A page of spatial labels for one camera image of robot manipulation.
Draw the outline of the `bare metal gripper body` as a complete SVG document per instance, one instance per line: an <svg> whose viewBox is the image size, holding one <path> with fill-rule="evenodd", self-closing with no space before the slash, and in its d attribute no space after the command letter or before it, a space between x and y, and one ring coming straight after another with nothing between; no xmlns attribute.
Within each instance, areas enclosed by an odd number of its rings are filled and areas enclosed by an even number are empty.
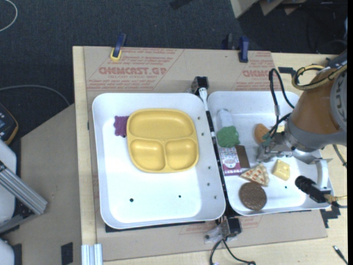
<svg viewBox="0 0 353 265"><path fill-rule="evenodd" d="M267 135L264 140L264 162L282 157L294 157L308 165L323 159L319 150L305 147L289 132L276 132L273 136Z"/></svg>

